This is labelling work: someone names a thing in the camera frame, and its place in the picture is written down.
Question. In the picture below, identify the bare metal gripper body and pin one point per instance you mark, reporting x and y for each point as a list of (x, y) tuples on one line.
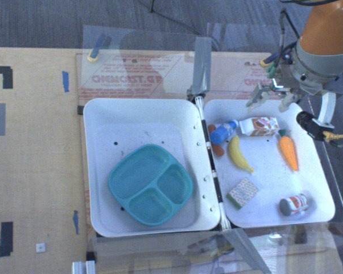
[(304, 85)]

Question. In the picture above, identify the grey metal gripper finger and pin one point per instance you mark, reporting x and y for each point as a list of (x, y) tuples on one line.
[(258, 96), (288, 101)]

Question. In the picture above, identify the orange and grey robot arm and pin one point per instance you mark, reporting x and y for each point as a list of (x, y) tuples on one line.
[(323, 30)]

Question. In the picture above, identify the white and brown carton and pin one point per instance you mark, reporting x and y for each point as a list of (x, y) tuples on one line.
[(260, 126)]

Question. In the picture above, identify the orange carrot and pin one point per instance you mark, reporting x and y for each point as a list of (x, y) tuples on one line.
[(289, 151)]

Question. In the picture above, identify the blue plastic bottle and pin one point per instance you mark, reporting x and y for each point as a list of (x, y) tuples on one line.
[(220, 134)]

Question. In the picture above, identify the yellow banana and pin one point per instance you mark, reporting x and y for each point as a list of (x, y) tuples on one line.
[(236, 154)]

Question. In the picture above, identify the white plastic tray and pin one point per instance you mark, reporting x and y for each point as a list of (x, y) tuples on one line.
[(274, 181), (148, 118)]

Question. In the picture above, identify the green patterned packet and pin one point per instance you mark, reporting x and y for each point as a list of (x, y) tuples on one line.
[(242, 193)]

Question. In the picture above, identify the white and red can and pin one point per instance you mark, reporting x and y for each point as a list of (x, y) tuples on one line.
[(294, 205)]

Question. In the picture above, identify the brown cardboard board red print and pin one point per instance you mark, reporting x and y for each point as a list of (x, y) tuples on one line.
[(148, 78)]

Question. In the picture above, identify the teal divided plate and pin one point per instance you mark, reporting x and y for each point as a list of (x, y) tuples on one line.
[(143, 170)]

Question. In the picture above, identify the small white square tile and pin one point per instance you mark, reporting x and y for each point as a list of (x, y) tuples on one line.
[(40, 247)]

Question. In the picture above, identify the black cylinder on white bracket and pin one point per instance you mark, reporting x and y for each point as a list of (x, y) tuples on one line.
[(313, 125)]

